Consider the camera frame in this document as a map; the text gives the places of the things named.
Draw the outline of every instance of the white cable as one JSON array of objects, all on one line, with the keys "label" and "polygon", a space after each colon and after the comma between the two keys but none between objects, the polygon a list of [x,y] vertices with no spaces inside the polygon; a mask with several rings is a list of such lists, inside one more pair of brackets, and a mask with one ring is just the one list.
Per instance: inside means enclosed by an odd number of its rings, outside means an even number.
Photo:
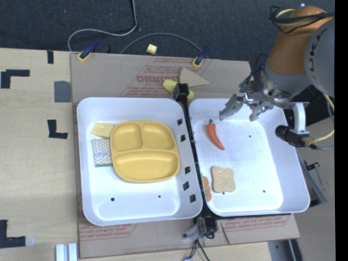
[{"label": "white cable", "polygon": [[72,37],[74,37],[76,34],[81,33],[81,32],[98,32],[98,33],[102,33],[102,34],[107,34],[107,35],[111,35],[111,36],[116,36],[116,37],[123,37],[123,36],[127,36],[129,35],[131,32],[133,32],[134,30],[136,30],[137,26],[138,26],[138,22],[136,20],[136,10],[135,10],[135,3],[134,0],[132,0],[132,4],[133,4],[133,14],[134,14],[134,21],[135,21],[135,26],[128,32],[124,33],[124,34],[114,34],[114,33],[110,33],[110,32],[106,32],[106,31],[102,31],[102,30],[98,30],[98,29],[81,29],[81,30],[77,30],[74,33],[72,33],[67,41],[67,46],[69,48],[69,51],[72,51],[71,46],[70,46],[70,40],[72,39]]}]

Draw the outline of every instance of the yellow clip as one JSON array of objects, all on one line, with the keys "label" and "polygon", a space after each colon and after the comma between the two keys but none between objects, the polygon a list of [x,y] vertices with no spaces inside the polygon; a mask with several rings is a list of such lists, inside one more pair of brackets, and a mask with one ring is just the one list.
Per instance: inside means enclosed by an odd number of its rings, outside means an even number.
[{"label": "yellow clip", "polygon": [[195,64],[197,59],[198,59],[198,56],[192,61],[192,67],[194,67],[195,69],[199,69],[203,64],[203,60],[198,65]]},{"label": "yellow clip", "polygon": [[76,56],[76,58],[77,58],[77,60],[79,60],[80,62],[85,62],[88,58],[91,57],[91,53],[89,53],[84,59],[82,59],[82,58],[80,57],[81,54],[82,54],[82,52],[83,52],[83,51],[81,51],[81,52]]}]

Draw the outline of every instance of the tray hole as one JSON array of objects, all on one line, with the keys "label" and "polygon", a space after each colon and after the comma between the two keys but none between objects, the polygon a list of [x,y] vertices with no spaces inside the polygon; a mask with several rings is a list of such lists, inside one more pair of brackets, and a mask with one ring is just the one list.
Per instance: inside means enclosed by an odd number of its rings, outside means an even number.
[{"label": "tray hole", "polygon": [[186,166],[185,167],[185,174],[190,173],[190,172],[191,172],[191,167]]},{"label": "tray hole", "polygon": [[183,184],[184,190],[187,190],[190,187],[189,182]]},{"label": "tray hole", "polygon": [[190,203],[195,201],[196,201],[196,195],[195,194],[190,195]]}]

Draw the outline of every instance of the black tape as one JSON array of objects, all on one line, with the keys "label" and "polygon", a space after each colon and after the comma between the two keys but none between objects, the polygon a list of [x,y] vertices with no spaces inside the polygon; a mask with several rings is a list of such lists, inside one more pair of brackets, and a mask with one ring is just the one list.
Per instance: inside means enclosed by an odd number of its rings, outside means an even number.
[{"label": "black tape", "polygon": [[26,237],[7,237],[7,220],[0,220],[0,248],[26,245]]},{"label": "black tape", "polygon": [[48,50],[47,51],[47,63],[48,64],[53,64],[54,63],[53,51],[52,50]]},{"label": "black tape", "polygon": [[54,82],[54,102],[71,102],[70,82]]},{"label": "black tape", "polygon": [[9,89],[11,86],[11,76],[28,77],[30,70],[6,70],[1,72],[1,89]]},{"label": "black tape", "polygon": [[0,239],[6,238],[7,220],[0,220]]},{"label": "black tape", "polygon": [[30,70],[6,70],[6,74],[9,76],[30,76]]},{"label": "black tape", "polygon": [[47,120],[49,138],[60,138],[67,139],[67,133],[57,133],[57,121],[56,120]]},{"label": "black tape", "polygon": [[6,72],[1,72],[1,89],[9,89],[11,85],[11,77]]}]

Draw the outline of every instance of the wooden table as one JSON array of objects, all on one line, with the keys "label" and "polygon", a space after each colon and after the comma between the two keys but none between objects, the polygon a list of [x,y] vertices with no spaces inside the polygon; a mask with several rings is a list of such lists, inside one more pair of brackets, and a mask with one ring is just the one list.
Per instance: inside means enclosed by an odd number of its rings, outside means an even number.
[{"label": "wooden table", "polygon": [[[0,219],[8,237],[34,237],[33,246],[0,249],[0,260],[54,260],[56,244],[78,242],[72,104],[54,102],[54,82],[70,82],[70,53],[0,49],[0,70],[29,69],[0,89]],[[47,120],[67,139],[48,137]],[[190,250],[93,258],[182,260]],[[206,248],[211,260],[271,260],[268,244]],[[204,260],[197,250],[194,260]]]}]

